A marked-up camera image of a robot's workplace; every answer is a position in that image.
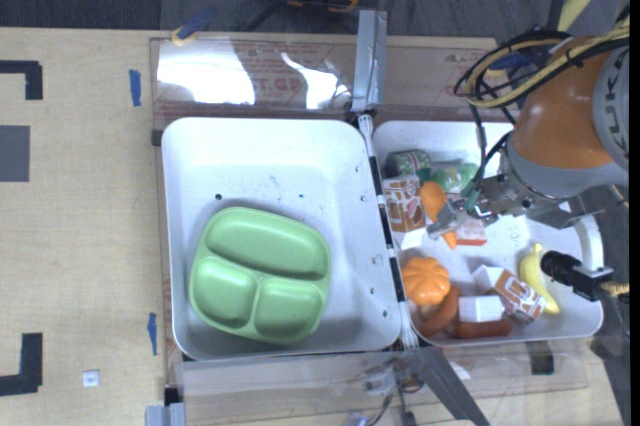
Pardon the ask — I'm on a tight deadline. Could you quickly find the tall orange and white carton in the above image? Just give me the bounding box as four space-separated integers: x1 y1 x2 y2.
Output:
381 174 428 251

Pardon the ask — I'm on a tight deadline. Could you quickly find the white plastic tray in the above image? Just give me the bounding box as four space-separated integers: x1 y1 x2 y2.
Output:
160 116 404 361
372 119 605 348

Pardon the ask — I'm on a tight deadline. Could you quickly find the yellow banana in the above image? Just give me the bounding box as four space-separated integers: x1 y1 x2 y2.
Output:
518 242 562 316

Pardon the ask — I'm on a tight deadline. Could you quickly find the orange carrot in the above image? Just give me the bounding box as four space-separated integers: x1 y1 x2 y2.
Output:
417 167 459 251

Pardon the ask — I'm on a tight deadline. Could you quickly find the black cylinder on white bracket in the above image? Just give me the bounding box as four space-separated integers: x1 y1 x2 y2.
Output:
539 213 616 303

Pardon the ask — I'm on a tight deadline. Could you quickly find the orange pumpkin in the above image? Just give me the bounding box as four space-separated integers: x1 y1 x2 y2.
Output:
400 256 452 307

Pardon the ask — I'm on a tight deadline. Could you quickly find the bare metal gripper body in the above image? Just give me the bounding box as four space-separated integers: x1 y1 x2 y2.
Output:
469 172 604 231

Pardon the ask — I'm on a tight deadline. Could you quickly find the orange sausage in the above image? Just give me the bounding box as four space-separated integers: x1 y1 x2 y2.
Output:
456 318 514 341
417 285 462 339

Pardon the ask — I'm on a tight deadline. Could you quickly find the small orange and white packet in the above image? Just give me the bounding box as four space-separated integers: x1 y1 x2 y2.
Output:
455 216 489 247

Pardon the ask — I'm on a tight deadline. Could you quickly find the white box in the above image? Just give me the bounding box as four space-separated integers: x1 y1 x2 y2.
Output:
457 294 505 325

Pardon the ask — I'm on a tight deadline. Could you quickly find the green divided plate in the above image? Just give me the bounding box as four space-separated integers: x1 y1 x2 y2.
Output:
188 206 333 346

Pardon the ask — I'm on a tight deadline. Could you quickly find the green can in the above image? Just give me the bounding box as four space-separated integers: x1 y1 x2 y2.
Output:
384 149 432 178

